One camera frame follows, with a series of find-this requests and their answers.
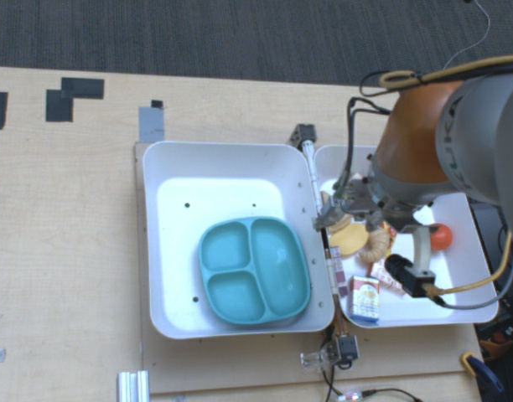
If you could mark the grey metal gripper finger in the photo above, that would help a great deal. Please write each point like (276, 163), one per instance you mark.
(374, 221)
(328, 215)

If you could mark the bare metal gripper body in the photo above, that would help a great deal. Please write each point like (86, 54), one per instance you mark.
(378, 207)

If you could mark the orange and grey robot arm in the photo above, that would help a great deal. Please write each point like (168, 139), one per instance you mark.
(470, 132)

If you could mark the tan toy croissant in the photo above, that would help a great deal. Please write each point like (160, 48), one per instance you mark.
(376, 247)

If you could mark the yellow round biscuit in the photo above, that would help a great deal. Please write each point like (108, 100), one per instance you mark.
(348, 239)

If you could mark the thin black and white rod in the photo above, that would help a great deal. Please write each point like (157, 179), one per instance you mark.
(314, 178)

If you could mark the white and red packet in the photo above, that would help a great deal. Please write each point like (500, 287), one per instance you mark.
(384, 276)

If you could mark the teal divided plate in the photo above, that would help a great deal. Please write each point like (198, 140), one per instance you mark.
(277, 258)

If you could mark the red toy tomato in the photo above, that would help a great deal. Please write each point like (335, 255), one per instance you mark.
(443, 237)

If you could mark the red and blue carton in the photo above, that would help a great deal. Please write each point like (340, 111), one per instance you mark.
(365, 297)

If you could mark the white plastic tray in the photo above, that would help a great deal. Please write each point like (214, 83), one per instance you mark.
(177, 241)
(462, 291)

